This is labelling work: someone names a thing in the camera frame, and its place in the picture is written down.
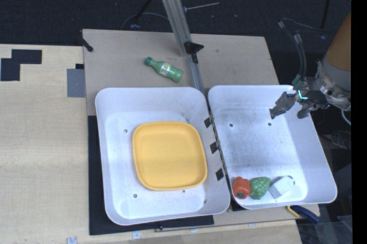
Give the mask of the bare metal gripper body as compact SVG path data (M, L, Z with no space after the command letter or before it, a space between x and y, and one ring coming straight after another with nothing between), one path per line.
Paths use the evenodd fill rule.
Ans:
M315 111L327 109L329 106L337 107L343 111L350 111L351 95L337 86L327 88L316 85L306 85L296 91L296 101L302 105L302 111Z

